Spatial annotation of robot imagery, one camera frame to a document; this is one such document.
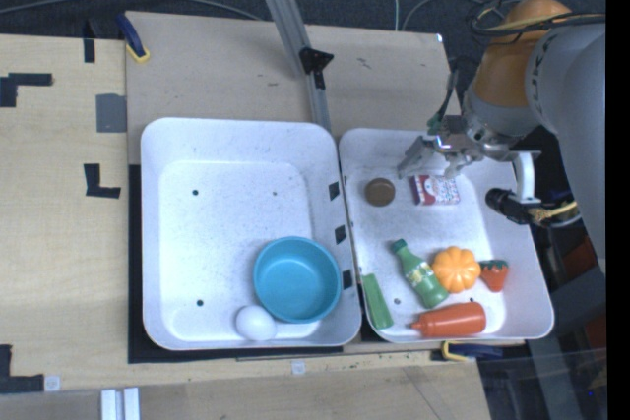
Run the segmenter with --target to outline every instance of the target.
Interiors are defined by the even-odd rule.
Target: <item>yellow clamp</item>
[[[465,355],[459,355],[449,351],[449,345],[452,342],[453,341],[442,341],[442,357],[444,357],[447,361],[470,362],[471,359]]]
[[[126,48],[127,48],[127,52],[136,61],[136,63],[145,63],[147,60],[149,60],[149,58],[151,58],[151,53],[149,52],[149,49],[147,49],[146,47],[144,47],[145,54],[143,56],[138,56],[129,44],[126,45]]]

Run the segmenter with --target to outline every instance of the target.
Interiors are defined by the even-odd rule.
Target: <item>wooden table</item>
[[[162,397],[163,405],[152,418],[161,418],[159,411],[168,418],[174,404],[193,399],[197,402],[186,406],[190,415],[180,418],[196,418],[192,411],[208,401],[204,390],[213,390],[226,408],[229,398],[237,397],[232,411],[257,404],[259,418],[294,418],[288,413],[295,407],[290,398],[269,399],[283,387],[310,401],[310,408],[334,409],[324,398],[332,394],[340,409],[352,403],[359,416],[376,414],[379,407],[410,413],[410,404],[418,402],[430,412],[426,392],[452,414],[489,418],[475,363],[436,363],[421,351],[426,345],[367,343],[358,337],[342,354],[300,357],[305,370],[300,377],[292,375],[295,358],[128,364],[127,177],[128,165],[139,161],[143,125],[160,115],[185,115],[190,110],[182,105],[186,101],[197,103],[190,112],[195,116],[309,120],[303,83],[288,73],[273,24],[129,16],[155,55],[145,67],[126,61],[118,40],[95,40],[95,60],[88,62],[87,47],[78,38],[0,35],[0,77],[38,73],[53,78],[49,87],[18,86],[16,106],[0,107],[0,344],[13,345],[12,376],[58,377],[62,390],[147,387],[146,401],[152,390],[161,390],[155,397]],[[176,58],[159,57],[159,34],[170,24],[181,33],[198,32],[210,46],[237,46],[239,56],[226,59],[206,46],[173,67]],[[436,35],[308,29],[315,47],[336,54],[325,72],[336,138],[358,126],[421,129],[441,104],[448,64]],[[213,94],[197,88],[181,98],[172,95],[170,102],[147,94],[147,76],[158,91],[177,94],[177,87],[165,84],[172,76],[164,73],[179,76],[186,91],[191,76],[204,67],[215,77]],[[162,80],[156,81],[152,76],[159,73]],[[127,132],[98,130],[97,120],[103,118],[96,115],[96,102],[104,95],[127,97]],[[207,99],[200,108],[199,96],[220,100]],[[118,198],[86,195],[84,165],[89,163],[99,164],[100,186],[121,188]],[[454,393],[458,384],[460,392]],[[247,393],[239,393],[240,387]],[[385,403],[377,398],[381,392]],[[357,394],[356,401],[348,394]],[[37,400],[58,400],[51,397]],[[403,409],[397,409],[400,401],[406,401]],[[356,410],[359,403],[362,409]],[[11,407],[0,400],[0,411],[3,404]],[[151,407],[144,399],[143,404]],[[358,418],[358,412],[353,415],[346,417]]]

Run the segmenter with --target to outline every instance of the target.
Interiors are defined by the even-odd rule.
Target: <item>black cable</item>
[[[30,4],[24,4],[21,6],[15,6],[15,7],[9,7],[9,8],[4,8],[4,9],[0,9],[0,15],[8,15],[11,13],[16,13],[19,11],[26,11],[29,9],[35,9],[35,8],[39,8],[39,7],[47,7],[47,6],[51,6],[51,5],[56,5],[56,4],[64,4],[64,3],[68,3],[68,2],[78,2],[78,1],[84,1],[84,0],[42,0],[39,2],[32,2]],[[263,21],[262,18],[259,18],[256,15],[253,15],[251,13],[248,13],[246,11],[242,11],[238,8],[235,7],[231,7],[231,6],[226,6],[225,4],[221,4],[219,2],[213,2],[211,0],[178,0],[178,1],[184,1],[184,2],[191,2],[191,3],[195,3],[195,4],[202,4],[205,6],[211,6],[211,7],[215,7],[218,9],[223,9],[226,11],[229,11],[231,13],[234,14],[238,14],[240,16],[243,16],[245,18],[249,18],[251,20],[257,20],[257,21]]]
[[[405,20],[403,21],[403,24],[401,26],[401,30],[406,30],[407,26],[410,22],[411,17],[413,16],[413,14],[420,8],[426,6],[427,4],[431,3],[431,2],[435,2],[436,0],[423,0],[419,3],[417,3],[415,6],[413,6],[413,8],[409,11],[409,13],[407,14],[407,16],[405,17]],[[481,4],[485,4],[485,2],[483,2],[482,0],[466,0],[468,2],[474,2],[477,5],[481,5]],[[496,9],[493,9],[492,12],[494,14],[496,14],[499,18],[503,18],[503,14],[501,12],[499,12]]]
[[[513,40],[503,42],[503,44],[513,44],[517,42],[524,33],[530,31],[550,30],[575,25],[605,23],[605,14],[572,12],[551,16],[544,20],[532,22],[529,24],[527,23],[527,21],[525,21],[525,24],[522,27],[513,29],[502,29],[500,28],[500,26],[487,29],[480,26],[481,21],[489,12],[499,9],[504,5],[514,4],[521,1],[522,0],[491,0],[476,9],[471,9],[467,18],[472,33],[486,37],[503,37],[508,35],[515,35],[515,38]]]
[[[459,65],[460,65],[460,62],[463,60],[469,60],[473,63],[478,63],[476,62],[476,60],[474,60],[470,56],[458,56],[452,59],[453,66],[451,69],[451,74],[449,75],[449,82],[446,87],[446,96],[444,97],[444,100],[442,101],[442,105],[440,105],[440,108],[437,109],[437,112],[433,114],[433,116],[431,116],[431,118],[426,123],[426,126],[428,127],[429,135],[437,135],[437,132],[440,129],[442,120],[444,119],[444,116],[446,115],[446,109],[448,108],[449,102],[451,101],[451,97],[453,96],[453,91],[457,89],[457,85],[458,85],[458,81],[460,77]]]

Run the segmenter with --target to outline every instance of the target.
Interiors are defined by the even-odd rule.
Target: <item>toy pumpkin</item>
[[[431,267],[442,286],[451,293],[470,289],[481,274],[473,252],[456,246],[439,252]]]

